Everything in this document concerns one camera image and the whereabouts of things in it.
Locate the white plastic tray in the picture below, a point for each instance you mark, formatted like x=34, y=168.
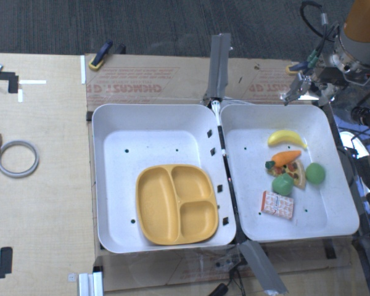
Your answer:
x=323, y=214
x=120, y=177

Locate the green ball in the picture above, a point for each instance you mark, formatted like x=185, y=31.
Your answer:
x=315, y=173

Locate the yellow divided plate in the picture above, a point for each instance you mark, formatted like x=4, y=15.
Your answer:
x=155, y=202

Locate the grey tape roll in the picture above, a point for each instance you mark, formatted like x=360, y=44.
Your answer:
x=3, y=168

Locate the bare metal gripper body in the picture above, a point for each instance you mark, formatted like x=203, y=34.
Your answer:
x=339, y=68

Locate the orange and white carton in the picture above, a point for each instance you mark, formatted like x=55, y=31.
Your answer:
x=277, y=204

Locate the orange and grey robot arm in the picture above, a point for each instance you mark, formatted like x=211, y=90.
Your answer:
x=360, y=17

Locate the black cylinder on white bracket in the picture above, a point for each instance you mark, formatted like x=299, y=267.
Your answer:
x=362, y=115

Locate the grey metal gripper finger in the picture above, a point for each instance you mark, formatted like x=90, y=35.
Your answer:
x=326, y=92
x=297, y=86

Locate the brown cardboard board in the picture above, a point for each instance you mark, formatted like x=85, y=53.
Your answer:
x=160, y=79

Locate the pizza slice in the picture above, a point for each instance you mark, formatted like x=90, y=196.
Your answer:
x=298, y=173

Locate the green cube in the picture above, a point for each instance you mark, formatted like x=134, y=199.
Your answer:
x=282, y=185

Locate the yellow banana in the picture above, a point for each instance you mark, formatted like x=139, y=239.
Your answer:
x=285, y=137

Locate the orange carrot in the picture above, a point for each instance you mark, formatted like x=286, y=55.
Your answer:
x=285, y=157

